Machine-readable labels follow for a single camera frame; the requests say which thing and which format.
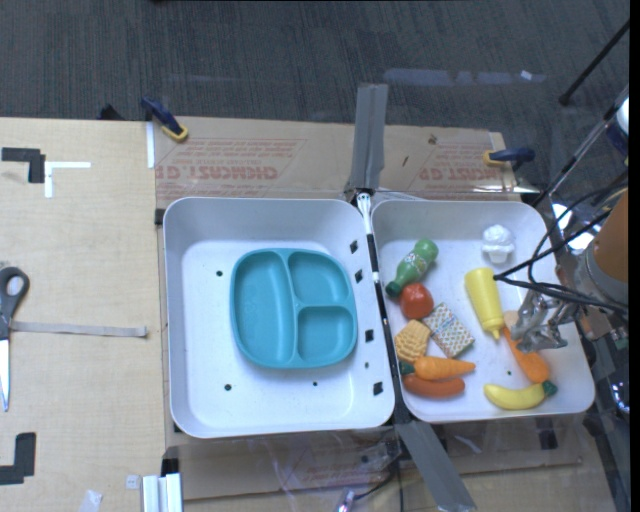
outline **toy bottle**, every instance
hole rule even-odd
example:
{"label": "toy bottle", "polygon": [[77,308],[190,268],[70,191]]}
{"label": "toy bottle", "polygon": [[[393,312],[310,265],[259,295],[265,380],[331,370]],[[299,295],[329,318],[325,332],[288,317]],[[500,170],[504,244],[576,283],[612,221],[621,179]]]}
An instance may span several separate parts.
{"label": "toy bottle", "polygon": [[416,242],[411,252],[398,264],[396,277],[385,287],[391,297],[398,297],[402,289],[422,279],[429,265],[438,257],[438,246],[427,238]]}
{"label": "toy bottle", "polygon": [[496,340],[500,339],[504,315],[493,270],[489,267],[473,269],[465,274],[464,284],[482,329],[491,333]]}

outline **banana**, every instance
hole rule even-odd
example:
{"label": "banana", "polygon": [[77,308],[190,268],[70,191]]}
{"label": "banana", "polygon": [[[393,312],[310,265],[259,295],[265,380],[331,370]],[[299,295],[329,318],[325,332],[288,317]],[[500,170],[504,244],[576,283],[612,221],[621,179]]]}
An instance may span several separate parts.
{"label": "banana", "polygon": [[542,401],[553,395],[558,388],[549,380],[532,384],[526,388],[511,389],[498,384],[485,384],[484,394],[490,402],[502,409],[519,410],[531,409],[540,405]]}

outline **scissors handle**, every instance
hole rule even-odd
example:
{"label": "scissors handle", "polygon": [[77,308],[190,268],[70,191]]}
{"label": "scissors handle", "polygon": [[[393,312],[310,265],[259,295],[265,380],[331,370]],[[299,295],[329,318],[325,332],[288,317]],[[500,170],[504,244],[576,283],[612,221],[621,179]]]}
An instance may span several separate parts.
{"label": "scissors handle", "polygon": [[[21,280],[20,289],[16,293],[9,292],[9,283],[13,278]],[[29,290],[29,278],[17,267],[0,269],[0,313],[7,322],[11,320],[13,313]]]}

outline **blue divided plate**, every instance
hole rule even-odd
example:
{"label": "blue divided plate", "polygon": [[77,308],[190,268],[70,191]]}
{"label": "blue divided plate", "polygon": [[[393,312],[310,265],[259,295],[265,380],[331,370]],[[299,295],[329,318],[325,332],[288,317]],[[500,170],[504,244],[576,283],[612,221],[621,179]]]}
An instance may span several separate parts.
{"label": "blue divided plate", "polygon": [[346,272],[333,257],[304,249],[260,249],[231,276],[236,344],[269,368],[317,368],[347,357],[357,317]]}

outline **carrot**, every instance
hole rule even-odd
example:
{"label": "carrot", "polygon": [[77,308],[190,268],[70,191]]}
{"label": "carrot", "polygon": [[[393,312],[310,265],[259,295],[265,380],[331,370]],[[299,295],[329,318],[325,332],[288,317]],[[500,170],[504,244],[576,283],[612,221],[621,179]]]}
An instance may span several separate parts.
{"label": "carrot", "polygon": [[465,383],[460,377],[446,380],[424,380],[415,373],[402,376],[407,391],[427,398],[448,398],[464,391]]}
{"label": "carrot", "polygon": [[421,379],[438,380],[469,373],[475,370],[476,364],[449,357],[420,356],[413,362],[413,367]]}
{"label": "carrot", "polygon": [[509,348],[511,348],[511,352],[515,357],[518,366],[527,378],[534,383],[542,383],[545,380],[549,380],[549,365],[542,356],[537,352],[529,352],[528,354],[525,354],[519,350],[519,340],[513,341],[511,339],[511,331],[509,331],[508,327],[504,327],[502,332],[504,337],[507,339],[507,343],[509,343]]}

